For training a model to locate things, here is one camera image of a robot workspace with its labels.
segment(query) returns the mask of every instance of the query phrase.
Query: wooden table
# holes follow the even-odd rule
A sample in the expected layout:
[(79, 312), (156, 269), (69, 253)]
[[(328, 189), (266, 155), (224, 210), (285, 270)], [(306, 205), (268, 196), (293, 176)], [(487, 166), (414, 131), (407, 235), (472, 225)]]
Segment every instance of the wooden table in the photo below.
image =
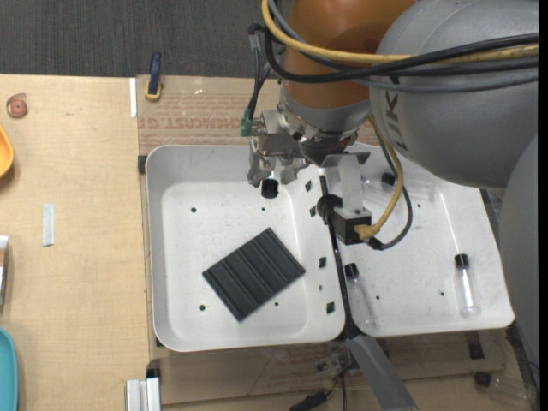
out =
[[(129, 86), (129, 79), (0, 75), (0, 103), (24, 92), (28, 105), (22, 119), (9, 118), (0, 105), (0, 123), (15, 149), (13, 169), (0, 180), (0, 235), (10, 243), (0, 325), (17, 347), (20, 411), (122, 410), (126, 380), (143, 378), (151, 359)], [(42, 245), (45, 203), (55, 205), (55, 242), (48, 247)], [(519, 377), (504, 340), (503, 351), (507, 372)], [(406, 386), (421, 410), (515, 409), (478, 392), (470, 376)], [(371, 391), (348, 394), (350, 409), (378, 409)], [(169, 409), (288, 409), (303, 397)], [(339, 399), (336, 391), (317, 410), (341, 409)]]

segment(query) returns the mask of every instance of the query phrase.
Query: vial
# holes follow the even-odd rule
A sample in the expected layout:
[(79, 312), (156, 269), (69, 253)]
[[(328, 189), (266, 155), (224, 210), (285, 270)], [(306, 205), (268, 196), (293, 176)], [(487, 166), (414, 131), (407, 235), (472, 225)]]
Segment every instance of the vial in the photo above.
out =
[(362, 331), (377, 327), (377, 321), (372, 314), (371, 302), (365, 291), (363, 279), (360, 278), (358, 267), (355, 263), (345, 265), (344, 273), (346, 274), (350, 311), (355, 324)]
[(455, 256), (455, 288), (463, 317), (480, 313), (480, 307), (476, 304), (472, 280), (468, 256), (457, 254)]
[(493, 400), (519, 406), (532, 405), (537, 398), (537, 391), (532, 385), (502, 373), (476, 372), (474, 381)]

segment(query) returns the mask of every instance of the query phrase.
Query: yellow cable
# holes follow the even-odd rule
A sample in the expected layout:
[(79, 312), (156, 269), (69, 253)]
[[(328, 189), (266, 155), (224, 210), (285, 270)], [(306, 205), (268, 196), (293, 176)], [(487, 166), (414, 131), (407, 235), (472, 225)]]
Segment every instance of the yellow cable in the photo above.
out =
[(380, 231), (381, 227), (384, 225), (384, 223), (386, 222), (386, 220), (388, 219), (388, 217), (394, 210), (394, 207), (396, 207), (396, 203), (399, 200), (400, 194), (402, 193), (402, 189), (403, 189), (403, 168), (402, 168), (402, 164), (400, 163), (400, 160), (398, 159), (396, 155), (396, 152), (394, 151), (394, 148), (392, 148), (392, 146), (386, 141), (384, 136), (378, 131), (377, 123), (375, 123), (375, 120), (373, 119), (372, 114), (369, 114), (369, 116), (367, 116), (367, 119), (369, 120), (369, 122), (371, 122), (375, 133), (383, 141), (384, 145), (386, 146), (386, 149), (388, 150), (388, 153), (390, 154), (392, 158), (392, 161), (394, 162), (394, 165), (396, 166), (397, 181), (396, 181), (396, 188), (394, 189), (394, 193), (392, 194), (392, 198), (390, 199), (390, 202), (386, 206), (384, 213), (378, 219), (378, 221), (374, 223), (373, 225), (356, 225), (354, 227), (354, 231), (358, 234), (360, 239), (362, 239), (363, 241), (375, 236)]
[[(332, 61), (344, 61), (352, 63), (365, 63), (365, 64), (381, 64), (391, 63), (402, 59), (415, 57), (416, 55), (380, 55), (376, 53), (353, 53), (348, 51), (333, 51), (318, 47), (316, 45), (308, 45), (302, 43), (287, 35), (282, 29), (280, 29), (271, 17), (270, 9), (268, 8), (268, 0), (263, 0), (261, 4), (261, 10), (263, 18), (265, 19), (266, 27), (271, 31), (278, 40), (282, 43), (296, 49), (308, 53), (309, 55), (315, 55), (317, 57), (324, 57), (331, 59)], [(440, 61), (441, 63), (476, 63), (479, 61), (497, 61), (503, 59), (511, 59), (517, 57), (534, 57), (539, 54), (539, 45), (523, 45), (519, 47), (511, 47), (499, 51), (486, 51), (480, 53), (474, 53), (466, 55), (464, 57), (446, 59)]]

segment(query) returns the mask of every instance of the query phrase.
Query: white tape strip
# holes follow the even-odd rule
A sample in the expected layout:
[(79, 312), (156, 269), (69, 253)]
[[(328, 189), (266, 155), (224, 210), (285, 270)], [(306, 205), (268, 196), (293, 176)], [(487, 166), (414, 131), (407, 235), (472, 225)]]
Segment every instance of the white tape strip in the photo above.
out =
[(129, 79), (129, 100), (131, 102), (131, 117), (137, 117), (137, 80)]
[(42, 205), (42, 247), (55, 243), (55, 204)]

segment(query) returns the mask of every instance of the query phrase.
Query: green connector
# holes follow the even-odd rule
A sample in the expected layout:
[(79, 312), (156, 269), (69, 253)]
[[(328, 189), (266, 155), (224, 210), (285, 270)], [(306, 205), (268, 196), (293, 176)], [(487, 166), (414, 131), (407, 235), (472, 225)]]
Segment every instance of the green connector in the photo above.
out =
[(251, 110), (249, 108), (246, 108), (240, 120), (240, 137), (251, 136), (252, 124), (253, 124), (253, 118), (251, 117)]

